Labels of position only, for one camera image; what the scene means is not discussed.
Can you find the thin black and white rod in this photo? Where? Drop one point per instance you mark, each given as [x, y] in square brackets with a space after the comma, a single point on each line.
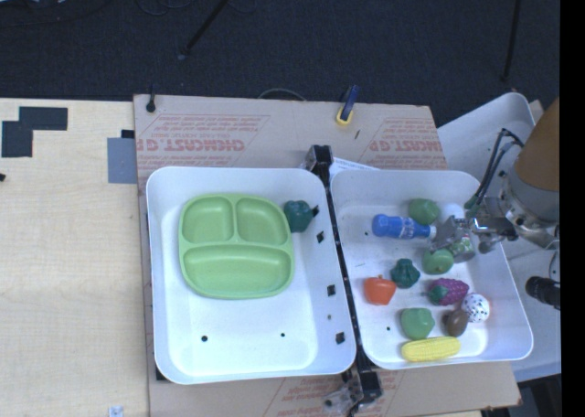
[343, 269]

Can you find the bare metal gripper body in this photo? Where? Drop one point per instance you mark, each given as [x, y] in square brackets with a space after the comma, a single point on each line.
[525, 221]

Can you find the brown toy onion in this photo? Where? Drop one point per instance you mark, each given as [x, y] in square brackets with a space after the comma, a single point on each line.
[455, 323]

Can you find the yellow corn cob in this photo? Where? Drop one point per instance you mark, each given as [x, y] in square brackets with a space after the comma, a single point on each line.
[430, 349]

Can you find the dark green broccoli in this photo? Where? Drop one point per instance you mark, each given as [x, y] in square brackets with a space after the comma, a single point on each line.
[405, 273]

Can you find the purple grapes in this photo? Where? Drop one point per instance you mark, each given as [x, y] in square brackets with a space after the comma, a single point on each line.
[450, 291]

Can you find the white plastic tray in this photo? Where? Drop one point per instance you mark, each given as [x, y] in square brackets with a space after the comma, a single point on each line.
[247, 342]
[365, 195]

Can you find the blue plastic bottle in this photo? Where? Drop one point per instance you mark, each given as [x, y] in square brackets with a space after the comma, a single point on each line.
[395, 225]

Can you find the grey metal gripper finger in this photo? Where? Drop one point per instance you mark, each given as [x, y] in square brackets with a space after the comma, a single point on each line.
[444, 232]
[484, 246]

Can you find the white paper slip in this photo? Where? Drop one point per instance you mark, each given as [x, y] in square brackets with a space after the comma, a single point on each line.
[354, 164]

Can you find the brown cardboard board red print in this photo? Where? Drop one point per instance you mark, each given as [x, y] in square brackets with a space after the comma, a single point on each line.
[256, 136]

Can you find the dark green toy pepper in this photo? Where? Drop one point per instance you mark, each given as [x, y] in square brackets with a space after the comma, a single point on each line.
[298, 216]

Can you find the black cylinder on white bracket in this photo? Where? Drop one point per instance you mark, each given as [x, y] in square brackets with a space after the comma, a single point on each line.
[544, 291]

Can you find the small green and white can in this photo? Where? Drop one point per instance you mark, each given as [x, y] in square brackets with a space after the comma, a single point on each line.
[462, 247]

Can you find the white spotted toy mushroom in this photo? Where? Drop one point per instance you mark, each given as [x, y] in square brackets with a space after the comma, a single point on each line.
[476, 307]

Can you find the orange toy pepper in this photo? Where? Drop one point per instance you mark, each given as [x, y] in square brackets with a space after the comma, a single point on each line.
[379, 291]

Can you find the green divided plate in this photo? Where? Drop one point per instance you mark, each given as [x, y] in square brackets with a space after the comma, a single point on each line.
[235, 264]

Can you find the green apple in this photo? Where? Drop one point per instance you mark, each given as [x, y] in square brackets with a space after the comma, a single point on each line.
[437, 262]

